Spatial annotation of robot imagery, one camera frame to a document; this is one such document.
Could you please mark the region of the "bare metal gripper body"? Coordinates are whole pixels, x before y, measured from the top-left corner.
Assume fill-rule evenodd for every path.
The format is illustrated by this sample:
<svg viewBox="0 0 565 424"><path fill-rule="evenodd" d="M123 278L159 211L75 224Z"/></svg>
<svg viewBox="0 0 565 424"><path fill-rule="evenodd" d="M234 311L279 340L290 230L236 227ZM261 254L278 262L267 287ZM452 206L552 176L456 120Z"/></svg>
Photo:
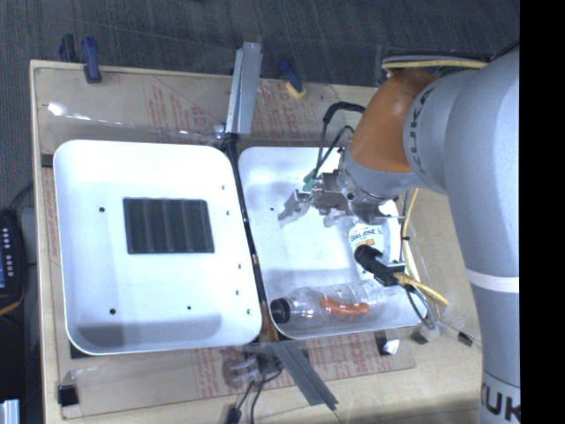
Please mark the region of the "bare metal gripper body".
<svg viewBox="0 0 565 424"><path fill-rule="evenodd" d="M363 191L339 171L322 173L313 185L310 205L323 216L324 224L337 224L345 217L355 217L362 223L374 224L388 214L380 207L385 201Z"/></svg>

